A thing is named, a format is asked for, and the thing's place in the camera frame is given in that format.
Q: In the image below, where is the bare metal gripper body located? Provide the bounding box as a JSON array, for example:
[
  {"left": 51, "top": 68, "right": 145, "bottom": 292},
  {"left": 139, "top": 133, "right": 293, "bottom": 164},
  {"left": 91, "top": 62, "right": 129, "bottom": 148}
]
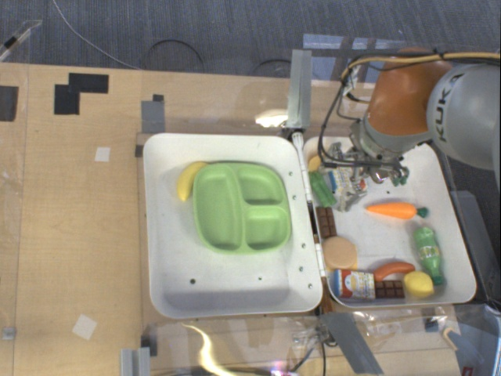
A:
[{"left": 349, "top": 146, "right": 405, "bottom": 186}]

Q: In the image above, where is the brown chocolate bar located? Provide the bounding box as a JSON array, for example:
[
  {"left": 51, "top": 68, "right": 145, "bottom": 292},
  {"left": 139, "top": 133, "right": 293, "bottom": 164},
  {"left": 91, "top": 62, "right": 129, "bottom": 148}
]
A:
[
  {"left": 374, "top": 280, "right": 406, "bottom": 300},
  {"left": 315, "top": 207, "right": 338, "bottom": 239}
]

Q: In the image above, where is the green pea pod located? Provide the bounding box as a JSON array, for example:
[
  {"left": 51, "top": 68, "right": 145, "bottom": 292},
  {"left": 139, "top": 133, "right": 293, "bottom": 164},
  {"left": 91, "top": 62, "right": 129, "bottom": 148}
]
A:
[{"left": 308, "top": 170, "right": 337, "bottom": 208}]

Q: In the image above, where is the white and blue carton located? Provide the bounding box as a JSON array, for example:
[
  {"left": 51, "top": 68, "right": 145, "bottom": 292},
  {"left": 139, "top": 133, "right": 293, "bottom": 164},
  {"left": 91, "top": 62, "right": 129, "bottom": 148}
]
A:
[{"left": 327, "top": 166, "right": 369, "bottom": 195}]

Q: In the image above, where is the orange carrot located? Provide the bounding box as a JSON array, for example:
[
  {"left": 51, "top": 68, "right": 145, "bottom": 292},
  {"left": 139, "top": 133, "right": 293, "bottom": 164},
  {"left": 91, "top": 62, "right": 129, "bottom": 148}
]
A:
[{"left": 366, "top": 202, "right": 429, "bottom": 221}]

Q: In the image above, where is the tan round bun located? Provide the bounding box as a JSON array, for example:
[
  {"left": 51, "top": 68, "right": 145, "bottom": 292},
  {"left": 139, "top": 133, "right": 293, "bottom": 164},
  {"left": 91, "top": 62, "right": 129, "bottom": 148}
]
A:
[{"left": 323, "top": 236, "right": 359, "bottom": 272}]

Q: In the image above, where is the white plastic tray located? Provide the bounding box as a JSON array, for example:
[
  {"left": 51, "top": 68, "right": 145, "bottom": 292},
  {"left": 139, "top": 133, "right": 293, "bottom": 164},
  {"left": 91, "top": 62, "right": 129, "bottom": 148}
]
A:
[
  {"left": 142, "top": 132, "right": 324, "bottom": 320},
  {"left": 303, "top": 135, "right": 478, "bottom": 309}
]

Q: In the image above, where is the red and white can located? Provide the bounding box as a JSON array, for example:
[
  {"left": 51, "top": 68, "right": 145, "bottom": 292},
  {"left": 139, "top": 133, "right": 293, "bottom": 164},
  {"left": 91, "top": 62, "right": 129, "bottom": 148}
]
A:
[{"left": 332, "top": 269, "right": 377, "bottom": 301}]

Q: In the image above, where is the orange brown sausage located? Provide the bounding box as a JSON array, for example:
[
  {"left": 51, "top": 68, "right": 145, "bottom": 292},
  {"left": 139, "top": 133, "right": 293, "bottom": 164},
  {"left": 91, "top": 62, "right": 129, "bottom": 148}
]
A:
[{"left": 373, "top": 262, "right": 416, "bottom": 283}]

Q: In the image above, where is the green bottle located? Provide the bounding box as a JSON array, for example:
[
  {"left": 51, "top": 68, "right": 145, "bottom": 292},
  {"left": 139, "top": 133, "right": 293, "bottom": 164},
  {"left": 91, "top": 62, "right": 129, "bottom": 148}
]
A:
[{"left": 413, "top": 226, "right": 445, "bottom": 287}]

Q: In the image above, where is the yellow lemon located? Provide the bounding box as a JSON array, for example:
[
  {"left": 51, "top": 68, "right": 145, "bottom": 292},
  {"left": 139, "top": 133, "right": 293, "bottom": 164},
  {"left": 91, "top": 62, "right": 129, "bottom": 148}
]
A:
[{"left": 403, "top": 271, "right": 435, "bottom": 299}]

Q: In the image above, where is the green divided plate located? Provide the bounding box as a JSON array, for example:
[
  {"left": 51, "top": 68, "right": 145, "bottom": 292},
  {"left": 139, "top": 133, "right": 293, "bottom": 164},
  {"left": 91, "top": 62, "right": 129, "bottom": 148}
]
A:
[{"left": 192, "top": 162, "right": 293, "bottom": 255}]

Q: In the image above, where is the yellow banana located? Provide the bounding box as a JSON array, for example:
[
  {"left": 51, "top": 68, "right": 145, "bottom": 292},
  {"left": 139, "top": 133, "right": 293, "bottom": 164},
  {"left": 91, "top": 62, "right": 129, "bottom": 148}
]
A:
[{"left": 177, "top": 161, "right": 209, "bottom": 202}]

